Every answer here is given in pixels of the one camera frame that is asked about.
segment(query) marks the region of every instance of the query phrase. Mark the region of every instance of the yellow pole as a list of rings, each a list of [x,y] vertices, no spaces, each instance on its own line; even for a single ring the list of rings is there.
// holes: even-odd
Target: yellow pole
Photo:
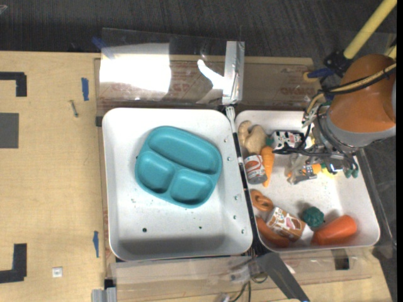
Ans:
[[[379,7],[372,14],[370,19],[365,23],[364,27],[354,37],[353,41],[348,45],[343,55],[347,59],[353,59],[361,47],[372,36],[382,21],[396,6],[397,0],[383,0]]]
[[[395,47],[393,47],[393,49],[388,53],[388,56],[392,59],[396,59],[397,56],[397,44],[395,45]]]

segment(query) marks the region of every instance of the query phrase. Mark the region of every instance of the white plastic tray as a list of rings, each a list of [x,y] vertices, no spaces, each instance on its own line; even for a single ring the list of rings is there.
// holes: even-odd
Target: white plastic tray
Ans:
[[[251,121],[252,125],[261,125],[266,134],[271,135],[276,130],[303,131],[300,111],[243,111],[236,118],[236,127],[243,121]],[[276,155],[270,184],[267,188],[262,185],[248,185],[269,197],[275,206],[289,213],[300,216],[308,206],[316,206],[325,214],[325,221],[331,221],[341,215],[352,216],[357,222],[358,231],[354,237],[343,244],[343,247],[367,247],[375,245],[380,237],[377,217],[373,210],[362,173],[358,178],[345,178],[344,174],[335,176],[320,173],[317,179],[302,181],[291,185],[284,176],[288,156]],[[341,248],[340,246],[310,246],[313,232],[309,230],[301,240],[286,249],[279,249],[267,242],[261,241],[267,248],[277,252],[296,252],[320,249]]]
[[[210,199],[183,208],[137,183],[137,154],[149,132],[175,126],[214,144],[222,172]],[[253,234],[229,120],[207,109],[113,109],[103,118],[110,247],[123,260],[236,255]]]

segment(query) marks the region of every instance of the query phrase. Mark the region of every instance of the brown ring toy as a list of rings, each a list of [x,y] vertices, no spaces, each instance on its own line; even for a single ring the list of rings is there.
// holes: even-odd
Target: brown ring toy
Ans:
[[[263,196],[263,194],[258,191],[258,190],[252,190],[251,191],[251,197],[252,197],[252,204],[255,208],[257,208],[260,211],[271,211],[274,208],[273,202]]]

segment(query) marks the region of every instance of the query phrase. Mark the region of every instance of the wooden table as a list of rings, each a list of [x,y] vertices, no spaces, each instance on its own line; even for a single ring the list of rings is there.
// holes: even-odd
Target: wooden table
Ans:
[[[90,301],[91,290],[103,288],[96,58],[97,53],[0,52],[1,72],[24,72],[28,78],[28,95],[18,98],[15,81],[0,81],[0,113],[19,113],[18,148],[0,148],[0,270],[11,269],[15,243],[26,243],[28,251],[25,280],[0,284],[0,301]],[[88,101],[82,78],[89,81]],[[390,301],[378,260],[368,258],[371,278],[303,289],[312,301]],[[62,277],[52,276],[53,267],[63,268]],[[285,298],[279,289],[254,290],[252,297]]]

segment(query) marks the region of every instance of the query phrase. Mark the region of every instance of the gray square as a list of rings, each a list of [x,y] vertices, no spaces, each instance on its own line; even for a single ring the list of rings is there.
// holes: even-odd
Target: gray square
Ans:
[[[0,148],[18,148],[18,113],[0,113]]]

